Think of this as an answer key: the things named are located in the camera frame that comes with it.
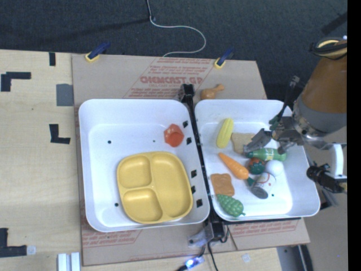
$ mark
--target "yellow divided plate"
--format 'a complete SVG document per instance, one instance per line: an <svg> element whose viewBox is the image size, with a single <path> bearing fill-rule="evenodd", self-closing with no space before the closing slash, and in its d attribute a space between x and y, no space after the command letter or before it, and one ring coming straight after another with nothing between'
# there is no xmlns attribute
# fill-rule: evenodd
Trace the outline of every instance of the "yellow divided plate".
<svg viewBox="0 0 361 271"><path fill-rule="evenodd" d="M144 152L124 158L117 168L117 180L125 213L136 222L175 220L192 208L186 170L170 152Z"/></svg>

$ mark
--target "table surface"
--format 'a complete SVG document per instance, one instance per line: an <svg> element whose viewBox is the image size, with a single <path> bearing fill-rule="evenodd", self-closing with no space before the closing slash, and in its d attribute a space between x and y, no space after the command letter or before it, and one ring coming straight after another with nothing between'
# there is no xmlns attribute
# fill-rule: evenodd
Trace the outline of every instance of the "table surface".
<svg viewBox="0 0 361 271"><path fill-rule="evenodd" d="M56 106L56 85L72 84L71 54L0 50L0 73L31 72L0 93L0 228L8 246L35 246L36 254L0 260L1 270L55 270L59 253L81 252L74 108ZM50 143L49 124L70 144ZM249 255L250 261L243 260ZM214 255L219 270L280 271L276 248ZM176 270L185 257L137 261L82 270ZM194 270L215 270L210 255Z"/></svg>

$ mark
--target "cardboard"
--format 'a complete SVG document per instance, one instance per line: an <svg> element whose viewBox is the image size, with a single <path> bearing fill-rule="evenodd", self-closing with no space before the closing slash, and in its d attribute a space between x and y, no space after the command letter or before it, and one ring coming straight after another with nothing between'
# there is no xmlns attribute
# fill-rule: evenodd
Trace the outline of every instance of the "cardboard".
<svg viewBox="0 0 361 271"><path fill-rule="evenodd" d="M214 61L101 55L89 63L84 55L72 55L84 266L194 256L200 252L199 248L188 246L187 237L197 234L203 224L114 233L100 233L89 226L84 211L78 109L84 101L94 98L172 99L177 97L181 84L194 85L195 103L202 90L219 84L224 90L217 92L217 99L266 99L256 62L229 60L222 69L216 69ZM231 239L215 244L214 252L309 242L303 219L237 224L229 228Z"/></svg>

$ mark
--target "dark carpet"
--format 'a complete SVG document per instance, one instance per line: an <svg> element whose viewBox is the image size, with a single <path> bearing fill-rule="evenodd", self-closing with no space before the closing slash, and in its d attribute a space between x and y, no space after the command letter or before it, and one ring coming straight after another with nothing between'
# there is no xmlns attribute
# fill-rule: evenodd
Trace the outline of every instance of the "dark carpet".
<svg viewBox="0 0 361 271"><path fill-rule="evenodd" d="M287 81L306 82L319 58L312 42L347 35L347 0L149 0L156 23L187 25L207 44L195 54L255 60L270 99L283 100ZM88 53L109 41L107 54L163 56L193 51L202 37L149 22L146 0L0 0L0 49Z"/></svg>

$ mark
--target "white tray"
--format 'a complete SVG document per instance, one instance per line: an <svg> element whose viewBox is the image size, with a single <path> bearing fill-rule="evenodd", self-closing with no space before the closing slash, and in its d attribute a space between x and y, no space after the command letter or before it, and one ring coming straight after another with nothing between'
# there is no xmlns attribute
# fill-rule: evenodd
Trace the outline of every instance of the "white tray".
<svg viewBox="0 0 361 271"><path fill-rule="evenodd" d="M85 212L94 229L109 232L195 224L208 217L208 196L185 105L175 100L91 99L80 106L79 121ZM183 130L184 140L178 147L164 141L170 124ZM187 216L158 224L140 224L127 217L117 187L118 163L126 156L151 151L171 152L182 161L195 190Z"/></svg>
<svg viewBox="0 0 361 271"><path fill-rule="evenodd" d="M247 165L249 160L233 150L232 142L223 149L216 146L222 121L230 117L234 120L234 132L256 134L262 128L269 130L268 121L282 106L283 103L276 100L228 99L202 100L196 105L195 115L212 202L215 211L226 221L307 217L319 210L320 200L316 186L306 176L309 164L302 146L293 146L287 151L287 159L283 162L284 172L276 177L276 184L267 199L256 197L251 193L247 181L238 180L231 175L235 188L234 198L244 205L245 216L234 218L225 213L214 195L210 175L230 173L218 153L223 152L243 165ZM291 110L287 108L284 114L291 115ZM272 140L266 147L277 148L278 143Z"/></svg>

